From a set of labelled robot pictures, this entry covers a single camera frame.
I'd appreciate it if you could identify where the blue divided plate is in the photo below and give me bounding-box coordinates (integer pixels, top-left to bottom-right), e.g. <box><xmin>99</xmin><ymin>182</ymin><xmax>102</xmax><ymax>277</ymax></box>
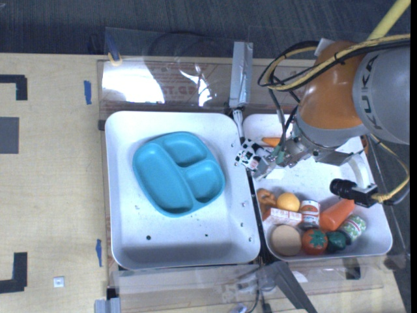
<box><xmin>132</xmin><ymin>131</ymin><xmax>226</xmax><ymax>218</ymax></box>

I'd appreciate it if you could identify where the small can orange label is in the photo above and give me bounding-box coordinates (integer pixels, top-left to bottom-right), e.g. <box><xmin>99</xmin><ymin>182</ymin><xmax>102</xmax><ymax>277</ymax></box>
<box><xmin>298</xmin><ymin>200</ymin><xmax>321</xmax><ymax>230</ymax></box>

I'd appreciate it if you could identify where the orange fruit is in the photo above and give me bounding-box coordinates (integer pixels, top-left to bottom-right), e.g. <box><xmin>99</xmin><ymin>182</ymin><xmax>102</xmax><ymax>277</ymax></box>
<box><xmin>276</xmin><ymin>192</ymin><xmax>301</xmax><ymax>213</ymax></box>

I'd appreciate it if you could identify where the black cylinder on white bracket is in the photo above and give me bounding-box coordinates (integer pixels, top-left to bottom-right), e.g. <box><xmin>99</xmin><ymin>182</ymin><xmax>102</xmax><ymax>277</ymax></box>
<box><xmin>329</xmin><ymin>153</ymin><xmax>379</xmax><ymax>208</ymax></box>

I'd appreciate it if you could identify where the orange bottle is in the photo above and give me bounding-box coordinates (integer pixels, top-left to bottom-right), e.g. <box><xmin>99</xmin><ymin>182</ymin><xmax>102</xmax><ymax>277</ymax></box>
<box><xmin>319</xmin><ymin>198</ymin><xmax>355</xmax><ymax>231</ymax></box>

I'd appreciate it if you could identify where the brown pretzel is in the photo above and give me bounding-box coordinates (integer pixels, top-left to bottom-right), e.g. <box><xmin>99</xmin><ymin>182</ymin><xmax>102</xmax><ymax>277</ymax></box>
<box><xmin>256</xmin><ymin>188</ymin><xmax>278</xmax><ymax>209</ymax></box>

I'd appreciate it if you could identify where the green and white can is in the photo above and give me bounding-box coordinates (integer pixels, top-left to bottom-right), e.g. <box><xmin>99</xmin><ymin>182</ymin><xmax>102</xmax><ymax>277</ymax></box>
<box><xmin>338</xmin><ymin>214</ymin><xmax>367</xmax><ymax>244</ymax></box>

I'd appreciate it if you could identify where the green pepper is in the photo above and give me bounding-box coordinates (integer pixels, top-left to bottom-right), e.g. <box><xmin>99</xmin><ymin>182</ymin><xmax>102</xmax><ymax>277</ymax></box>
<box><xmin>325</xmin><ymin>230</ymin><xmax>347</xmax><ymax>254</ymax></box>

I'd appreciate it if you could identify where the tan bread bun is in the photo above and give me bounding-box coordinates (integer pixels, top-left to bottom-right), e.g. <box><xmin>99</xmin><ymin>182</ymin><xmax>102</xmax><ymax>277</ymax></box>
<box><xmin>270</xmin><ymin>224</ymin><xmax>302</xmax><ymax>257</ymax></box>

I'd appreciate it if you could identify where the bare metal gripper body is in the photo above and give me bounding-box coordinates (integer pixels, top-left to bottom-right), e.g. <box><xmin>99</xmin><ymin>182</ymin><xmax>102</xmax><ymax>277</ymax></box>
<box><xmin>265</xmin><ymin>132</ymin><xmax>354</xmax><ymax>177</ymax></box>

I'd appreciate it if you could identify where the white plastic tray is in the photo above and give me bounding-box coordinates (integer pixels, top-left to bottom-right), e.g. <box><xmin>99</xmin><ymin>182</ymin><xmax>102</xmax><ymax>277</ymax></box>
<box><xmin>242</xmin><ymin>113</ymin><xmax>394</xmax><ymax>262</ymax></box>
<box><xmin>104</xmin><ymin>110</ymin><xmax>261</xmax><ymax>271</ymax></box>

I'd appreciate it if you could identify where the red tomato green top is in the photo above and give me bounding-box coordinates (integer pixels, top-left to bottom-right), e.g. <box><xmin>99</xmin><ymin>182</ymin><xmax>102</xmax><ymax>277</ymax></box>
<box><xmin>301</xmin><ymin>228</ymin><xmax>329</xmax><ymax>256</ymax></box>

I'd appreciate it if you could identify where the white and red packet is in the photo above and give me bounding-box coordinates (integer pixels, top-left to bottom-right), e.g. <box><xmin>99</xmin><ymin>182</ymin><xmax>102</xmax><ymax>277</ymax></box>
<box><xmin>262</xmin><ymin>207</ymin><xmax>304</xmax><ymax>228</ymax></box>

